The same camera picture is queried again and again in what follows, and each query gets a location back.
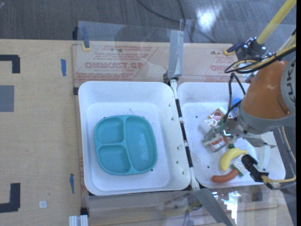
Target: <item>red sausage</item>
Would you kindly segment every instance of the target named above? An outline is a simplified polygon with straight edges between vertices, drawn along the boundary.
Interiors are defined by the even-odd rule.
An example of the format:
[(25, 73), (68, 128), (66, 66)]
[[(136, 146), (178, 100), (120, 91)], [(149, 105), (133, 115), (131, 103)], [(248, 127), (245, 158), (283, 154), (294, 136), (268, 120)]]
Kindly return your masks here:
[(231, 172), (229, 172), (226, 175), (222, 175), (222, 176), (214, 175), (211, 177), (211, 180), (215, 183), (225, 183), (232, 180), (237, 175), (238, 175), (238, 171), (236, 169), (233, 169)]

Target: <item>yellow toy banana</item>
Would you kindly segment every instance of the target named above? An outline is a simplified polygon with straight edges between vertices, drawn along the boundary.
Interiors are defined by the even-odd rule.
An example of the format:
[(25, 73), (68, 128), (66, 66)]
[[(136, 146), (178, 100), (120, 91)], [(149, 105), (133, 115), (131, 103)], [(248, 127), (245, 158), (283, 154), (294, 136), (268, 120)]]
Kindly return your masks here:
[(226, 171), (229, 166), (230, 162), (232, 161), (233, 158), (241, 155), (241, 154), (247, 154), (247, 150), (241, 150), (239, 148), (231, 148), (229, 149), (222, 157), (221, 157), (221, 169), (223, 171)]

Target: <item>yellow tube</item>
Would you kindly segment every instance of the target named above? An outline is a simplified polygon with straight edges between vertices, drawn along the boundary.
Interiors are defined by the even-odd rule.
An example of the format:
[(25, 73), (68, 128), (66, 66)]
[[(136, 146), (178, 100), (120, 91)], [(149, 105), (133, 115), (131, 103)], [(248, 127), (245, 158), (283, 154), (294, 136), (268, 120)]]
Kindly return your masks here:
[(261, 34), (256, 39), (258, 44), (264, 44), (267, 38), (274, 32), (279, 23), (285, 18), (288, 12), (295, 6), (297, 0), (286, 0), (279, 11), (272, 18), (270, 23), (265, 27)]

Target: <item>gray floor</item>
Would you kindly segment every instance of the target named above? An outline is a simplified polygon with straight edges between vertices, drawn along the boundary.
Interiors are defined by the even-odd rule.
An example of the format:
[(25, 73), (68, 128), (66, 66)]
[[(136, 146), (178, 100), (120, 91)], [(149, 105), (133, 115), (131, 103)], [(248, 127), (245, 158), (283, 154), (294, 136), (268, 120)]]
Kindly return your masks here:
[[(236, 44), (258, 36), (285, 1), (0, 0), (0, 39), (72, 40), (75, 27), (80, 21), (86, 21), (125, 25), (123, 33), (113, 39), (132, 40), (137, 36), (136, 40), (144, 40), (143, 32), (129, 33), (131, 29), (127, 29), (127, 25), (179, 29), (180, 19), (185, 19), (188, 27), (195, 29), (185, 38), (186, 42)], [(296, 17), (294, 6), (267, 39), (265, 45), (270, 51), (275, 52), (295, 30)], [(103, 33), (94, 36), (100, 40)], [(165, 39), (155, 34), (153, 39)], [(295, 129), (286, 130), (295, 152)], [(296, 224), (296, 186), (283, 192)]]

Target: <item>table surface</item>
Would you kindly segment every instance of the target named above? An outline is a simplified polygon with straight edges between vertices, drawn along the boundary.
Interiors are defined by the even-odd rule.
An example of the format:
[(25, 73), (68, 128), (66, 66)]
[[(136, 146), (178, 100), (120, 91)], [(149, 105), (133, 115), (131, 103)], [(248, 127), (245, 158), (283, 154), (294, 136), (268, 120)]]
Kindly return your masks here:
[[(0, 213), (0, 225), (67, 225), (69, 216), (80, 215), (87, 192), (80, 179), (82, 148), (73, 93), (72, 46), (76, 44), (0, 40), (0, 54), (21, 59), (21, 73), (12, 73), (10, 61), (0, 61), (0, 85), (14, 87), (13, 112), (0, 112), (0, 204), (9, 202), (12, 183), (21, 186), (20, 208)], [(292, 225), (282, 193), (269, 191), (267, 195), (260, 202), (265, 211), (257, 210), (252, 202), (241, 210), (245, 212), (241, 220), (256, 223), (258, 219), (261, 225), (267, 213), (274, 225)], [(40, 208), (44, 201), (47, 207)]]

